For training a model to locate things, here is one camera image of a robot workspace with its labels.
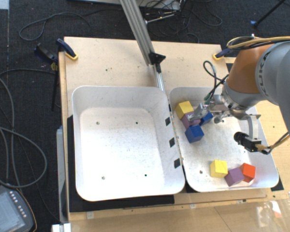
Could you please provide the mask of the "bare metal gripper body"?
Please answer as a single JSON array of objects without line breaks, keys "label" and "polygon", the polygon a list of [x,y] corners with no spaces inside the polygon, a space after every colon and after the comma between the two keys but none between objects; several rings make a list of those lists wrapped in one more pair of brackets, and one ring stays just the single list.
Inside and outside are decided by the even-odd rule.
[{"label": "bare metal gripper body", "polygon": [[207,110],[215,115],[227,114],[229,117],[235,117],[242,120],[247,116],[246,107],[234,102],[230,97],[224,95],[214,95],[209,102]]}]

